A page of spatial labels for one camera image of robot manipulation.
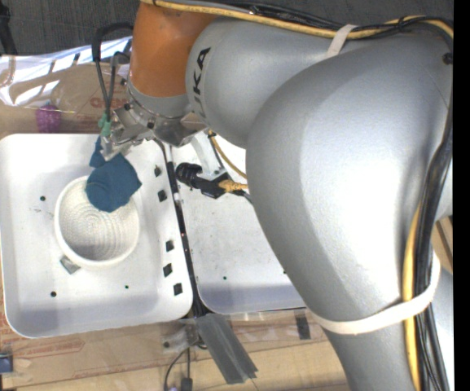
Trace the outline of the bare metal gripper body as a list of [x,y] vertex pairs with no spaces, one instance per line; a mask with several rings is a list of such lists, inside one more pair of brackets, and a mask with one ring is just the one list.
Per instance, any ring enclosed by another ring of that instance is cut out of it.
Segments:
[[113,111],[111,134],[114,145],[137,143],[144,139],[158,139],[172,146],[183,146],[195,134],[206,130],[206,125],[193,112],[183,116],[167,117],[135,104],[127,103]]

